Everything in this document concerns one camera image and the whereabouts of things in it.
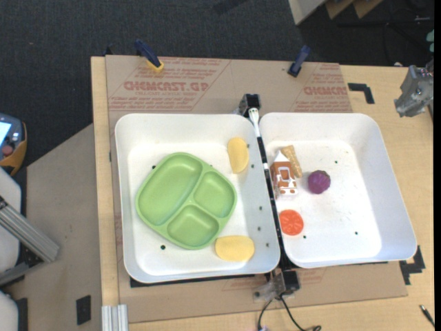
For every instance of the green divided plate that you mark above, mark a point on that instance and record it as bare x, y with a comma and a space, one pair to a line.
172, 188

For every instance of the tan waffle cone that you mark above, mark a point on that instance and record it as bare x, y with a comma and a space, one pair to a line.
293, 159

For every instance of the orange round slice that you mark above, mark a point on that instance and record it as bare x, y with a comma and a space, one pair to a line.
291, 222

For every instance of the white and orange carton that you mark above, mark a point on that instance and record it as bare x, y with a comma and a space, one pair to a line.
283, 178

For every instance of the brown cardboard board red print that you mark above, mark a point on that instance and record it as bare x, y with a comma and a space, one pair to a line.
213, 81

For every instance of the thin black and white rod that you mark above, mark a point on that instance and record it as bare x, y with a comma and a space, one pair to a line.
254, 116

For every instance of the purple grapes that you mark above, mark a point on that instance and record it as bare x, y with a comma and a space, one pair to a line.
318, 182

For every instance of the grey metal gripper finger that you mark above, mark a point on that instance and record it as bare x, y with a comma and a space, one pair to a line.
410, 102

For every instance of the white plastic tray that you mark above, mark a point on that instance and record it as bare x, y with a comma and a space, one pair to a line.
193, 129
351, 198

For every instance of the yellow potato chip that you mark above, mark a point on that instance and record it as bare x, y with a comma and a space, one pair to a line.
234, 248
238, 155

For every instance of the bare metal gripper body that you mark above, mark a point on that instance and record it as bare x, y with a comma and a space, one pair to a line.
421, 74

